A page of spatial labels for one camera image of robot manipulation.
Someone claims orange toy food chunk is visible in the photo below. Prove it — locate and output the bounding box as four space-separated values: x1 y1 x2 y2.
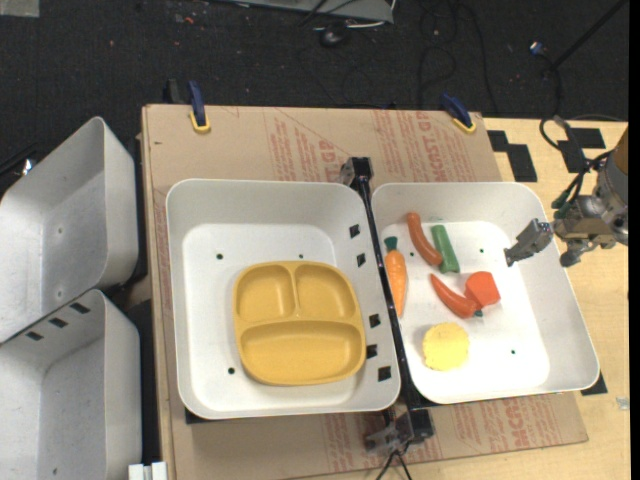
464 270 503 310

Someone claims black block with wires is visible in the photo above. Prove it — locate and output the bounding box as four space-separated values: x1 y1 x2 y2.
363 407 435 453
340 156 376 187

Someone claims orange sausage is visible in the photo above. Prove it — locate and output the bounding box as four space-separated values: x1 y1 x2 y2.
405 211 445 268

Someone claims brown cardboard board red print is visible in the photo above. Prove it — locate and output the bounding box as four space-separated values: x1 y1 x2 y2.
141 103 590 480

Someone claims thin black rod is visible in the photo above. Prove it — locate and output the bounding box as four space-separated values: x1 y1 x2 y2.
358 176 419 415

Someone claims yellow round biscuit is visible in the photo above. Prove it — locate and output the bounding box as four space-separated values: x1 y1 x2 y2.
421 322 471 372

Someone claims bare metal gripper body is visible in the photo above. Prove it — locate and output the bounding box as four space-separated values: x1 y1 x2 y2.
552 195 629 250

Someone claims green toy vegetable stick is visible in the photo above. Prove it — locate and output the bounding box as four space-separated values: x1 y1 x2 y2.
430 224 462 275

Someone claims red chili pepper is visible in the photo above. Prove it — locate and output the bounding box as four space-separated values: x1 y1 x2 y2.
429 272 485 320

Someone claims white plastic tray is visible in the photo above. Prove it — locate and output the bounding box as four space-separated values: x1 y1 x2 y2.
165 178 403 421
0 288 144 480
0 116 141 345
371 181 601 406

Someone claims orange carrot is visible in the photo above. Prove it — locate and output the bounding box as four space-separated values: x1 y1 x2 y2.
383 236 409 318

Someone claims yellow divided plate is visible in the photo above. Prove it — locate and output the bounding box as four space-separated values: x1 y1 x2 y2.
232 261 368 388

